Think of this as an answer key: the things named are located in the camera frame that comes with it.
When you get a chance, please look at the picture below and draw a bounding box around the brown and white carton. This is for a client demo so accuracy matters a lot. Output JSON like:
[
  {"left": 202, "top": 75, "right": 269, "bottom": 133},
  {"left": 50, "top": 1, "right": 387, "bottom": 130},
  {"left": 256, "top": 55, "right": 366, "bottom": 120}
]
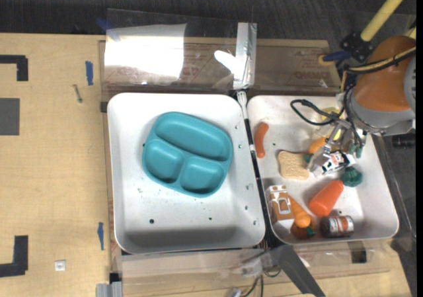
[{"left": 264, "top": 184, "right": 296, "bottom": 225}]

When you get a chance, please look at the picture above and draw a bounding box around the orange pumpkin with green stem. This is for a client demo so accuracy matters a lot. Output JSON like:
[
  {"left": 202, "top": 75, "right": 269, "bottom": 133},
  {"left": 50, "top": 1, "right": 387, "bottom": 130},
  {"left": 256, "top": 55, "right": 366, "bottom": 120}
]
[{"left": 289, "top": 222, "right": 317, "bottom": 241}]

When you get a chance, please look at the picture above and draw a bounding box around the white plastic tray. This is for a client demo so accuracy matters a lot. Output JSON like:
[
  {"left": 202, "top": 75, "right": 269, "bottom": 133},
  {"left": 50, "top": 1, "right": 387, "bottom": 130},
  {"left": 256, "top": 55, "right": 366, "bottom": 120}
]
[
  {"left": 106, "top": 91, "right": 267, "bottom": 255},
  {"left": 245, "top": 94, "right": 401, "bottom": 246}
]

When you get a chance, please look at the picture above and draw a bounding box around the orange bottle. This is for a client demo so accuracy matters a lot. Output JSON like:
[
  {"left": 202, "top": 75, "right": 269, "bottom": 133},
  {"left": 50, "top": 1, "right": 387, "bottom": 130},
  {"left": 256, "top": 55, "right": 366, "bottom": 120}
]
[{"left": 308, "top": 179, "right": 345, "bottom": 218}]

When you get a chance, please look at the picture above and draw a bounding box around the beige bread slice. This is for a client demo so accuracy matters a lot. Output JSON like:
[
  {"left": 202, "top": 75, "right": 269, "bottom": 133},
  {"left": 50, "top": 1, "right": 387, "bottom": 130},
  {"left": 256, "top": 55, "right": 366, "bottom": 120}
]
[{"left": 276, "top": 149, "right": 311, "bottom": 181}]

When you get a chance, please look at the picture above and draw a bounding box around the yellow banana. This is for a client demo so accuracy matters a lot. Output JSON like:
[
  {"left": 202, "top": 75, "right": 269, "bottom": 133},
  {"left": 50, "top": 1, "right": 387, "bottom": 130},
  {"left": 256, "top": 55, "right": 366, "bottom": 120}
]
[{"left": 321, "top": 106, "right": 344, "bottom": 142}]

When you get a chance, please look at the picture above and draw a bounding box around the green broccoli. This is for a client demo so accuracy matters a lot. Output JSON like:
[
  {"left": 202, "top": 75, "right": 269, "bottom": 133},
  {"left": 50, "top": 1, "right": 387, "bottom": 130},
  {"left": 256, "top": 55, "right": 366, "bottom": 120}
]
[{"left": 340, "top": 166, "right": 364, "bottom": 189}]

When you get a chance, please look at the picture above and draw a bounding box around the orange sausage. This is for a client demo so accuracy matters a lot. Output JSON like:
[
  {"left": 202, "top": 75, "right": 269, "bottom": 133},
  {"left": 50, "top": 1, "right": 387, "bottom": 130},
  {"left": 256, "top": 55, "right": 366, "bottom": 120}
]
[{"left": 253, "top": 122, "right": 270, "bottom": 159}]

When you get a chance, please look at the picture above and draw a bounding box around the black and white carton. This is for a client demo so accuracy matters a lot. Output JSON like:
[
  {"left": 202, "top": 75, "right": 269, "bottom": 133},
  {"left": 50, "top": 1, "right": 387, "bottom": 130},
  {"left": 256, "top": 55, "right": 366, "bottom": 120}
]
[{"left": 312, "top": 150, "right": 358, "bottom": 178}]

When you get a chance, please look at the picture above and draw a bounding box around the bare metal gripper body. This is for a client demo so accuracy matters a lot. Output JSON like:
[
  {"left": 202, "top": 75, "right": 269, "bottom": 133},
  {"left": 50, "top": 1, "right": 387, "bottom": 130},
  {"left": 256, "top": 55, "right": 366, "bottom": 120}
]
[{"left": 325, "top": 120, "right": 356, "bottom": 155}]

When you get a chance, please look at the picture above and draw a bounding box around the orange carrot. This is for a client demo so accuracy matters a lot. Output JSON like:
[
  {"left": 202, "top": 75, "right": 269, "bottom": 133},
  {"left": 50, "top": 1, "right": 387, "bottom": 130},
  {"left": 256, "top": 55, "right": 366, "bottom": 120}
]
[
  {"left": 303, "top": 136, "right": 332, "bottom": 164},
  {"left": 288, "top": 196, "right": 313, "bottom": 228}
]

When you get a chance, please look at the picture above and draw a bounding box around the blue divided plate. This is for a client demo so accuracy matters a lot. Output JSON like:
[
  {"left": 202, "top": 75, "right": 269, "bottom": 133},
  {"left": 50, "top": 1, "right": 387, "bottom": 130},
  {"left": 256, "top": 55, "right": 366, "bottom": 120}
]
[{"left": 141, "top": 110, "right": 235, "bottom": 199}]

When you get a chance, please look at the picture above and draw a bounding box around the red and white can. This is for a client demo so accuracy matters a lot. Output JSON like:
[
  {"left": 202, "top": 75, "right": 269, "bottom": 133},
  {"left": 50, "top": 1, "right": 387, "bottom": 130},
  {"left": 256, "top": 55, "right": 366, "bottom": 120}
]
[{"left": 319, "top": 214, "right": 356, "bottom": 239}]

